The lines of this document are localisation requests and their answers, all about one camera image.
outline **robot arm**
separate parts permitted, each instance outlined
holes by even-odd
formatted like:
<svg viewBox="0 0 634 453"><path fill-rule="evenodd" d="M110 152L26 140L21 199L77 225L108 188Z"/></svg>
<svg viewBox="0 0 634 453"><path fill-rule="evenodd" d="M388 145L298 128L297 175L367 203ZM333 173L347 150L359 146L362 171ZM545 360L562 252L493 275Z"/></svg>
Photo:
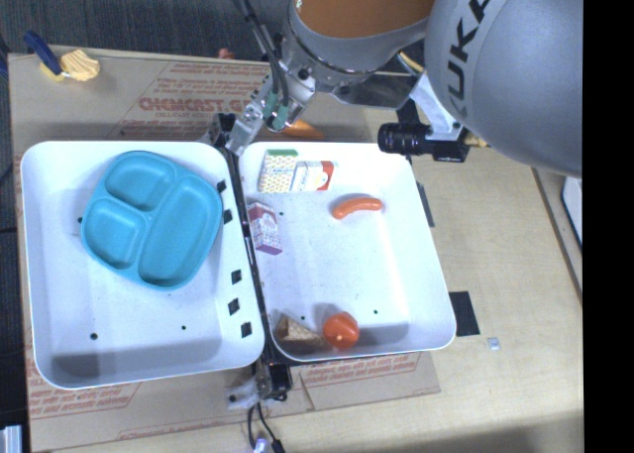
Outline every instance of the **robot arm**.
<svg viewBox="0 0 634 453"><path fill-rule="evenodd" d="M379 71L420 41L424 74ZM271 77L227 145L237 154L319 91L389 109L436 103L510 158L581 176L582 0L291 0L268 55Z"/></svg>

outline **table surface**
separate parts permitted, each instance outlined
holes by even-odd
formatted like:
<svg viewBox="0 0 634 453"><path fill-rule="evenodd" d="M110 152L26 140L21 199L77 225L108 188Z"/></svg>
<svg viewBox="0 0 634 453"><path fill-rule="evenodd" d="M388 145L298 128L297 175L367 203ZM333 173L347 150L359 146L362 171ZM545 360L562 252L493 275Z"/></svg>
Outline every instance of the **table surface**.
<svg viewBox="0 0 634 453"><path fill-rule="evenodd" d="M393 113L362 111L369 134L393 121ZM19 151L30 128L13 127ZM289 453L583 451L581 295L537 175L492 149L473 149L459 165L414 158L413 170L447 287L469 292L480 334L432 353L438 394L277 417L269 426ZM250 448L242 423L68 451Z"/></svg>

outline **blue plate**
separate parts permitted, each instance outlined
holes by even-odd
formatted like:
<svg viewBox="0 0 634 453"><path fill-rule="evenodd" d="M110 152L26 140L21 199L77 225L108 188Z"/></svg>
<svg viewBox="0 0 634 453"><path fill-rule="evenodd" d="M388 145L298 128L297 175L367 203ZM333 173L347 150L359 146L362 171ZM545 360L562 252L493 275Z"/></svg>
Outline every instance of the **blue plate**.
<svg viewBox="0 0 634 453"><path fill-rule="evenodd" d="M154 288L191 281L222 219L210 183L151 152L127 152L105 171L81 221L88 253L113 272Z"/></svg>

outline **cardboard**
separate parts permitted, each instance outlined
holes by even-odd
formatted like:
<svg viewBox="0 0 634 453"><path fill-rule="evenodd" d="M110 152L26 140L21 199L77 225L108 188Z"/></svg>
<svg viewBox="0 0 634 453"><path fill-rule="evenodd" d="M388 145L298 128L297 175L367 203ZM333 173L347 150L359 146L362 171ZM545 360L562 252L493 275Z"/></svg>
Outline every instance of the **cardboard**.
<svg viewBox="0 0 634 453"><path fill-rule="evenodd" d="M61 47L53 49L62 53ZM21 287L24 305L31 446L34 452L70 448L246 420L229 410L225 390L249 379L251 368L104 388L65 391L38 373L32 349L20 157L48 140L196 141L214 116L239 112L262 83L259 62L151 56L85 50L100 61L89 81L53 82L35 56L11 55L12 130L15 153ZM318 97L306 121L326 141L369 141L365 110ZM260 140L284 139L261 133ZM440 391L429 353L336 361L291 369L286 402L267 402L269 415L289 415Z"/></svg>

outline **white tray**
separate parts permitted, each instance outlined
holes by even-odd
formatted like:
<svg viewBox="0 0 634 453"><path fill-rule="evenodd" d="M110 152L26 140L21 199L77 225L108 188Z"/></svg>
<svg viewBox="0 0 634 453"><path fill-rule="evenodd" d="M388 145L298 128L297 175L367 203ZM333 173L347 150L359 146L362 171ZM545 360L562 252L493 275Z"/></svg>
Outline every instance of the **white tray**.
<svg viewBox="0 0 634 453"><path fill-rule="evenodd" d="M81 244L78 218L94 187L115 157L132 150L174 159L227 186L221 197L233 220L221 226L200 271L182 288L128 281ZM21 173L35 361L52 385L79 389L225 370L260 356L264 329L229 170L218 151L201 143L47 142L25 153ZM241 274L235 283L234 272ZM230 313L230 303L239 309Z"/></svg>
<svg viewBox="0 0 634 453"><path fill-rule="evenodd" d="M330 188L258 192L267 149L294 149L301 161L336 162ZM247 203L274 209L281 238L281 254L256 251L271 333L281 314L319 332L328 315L342 310L361 329L359 343L349 350L300 353L277 343L282 353L314 362L440 349L454 339L454 311L404 157L372 144L258 143L239 164ZM354 194L378 197L383 209L333 218L333 204Z"/></svg>

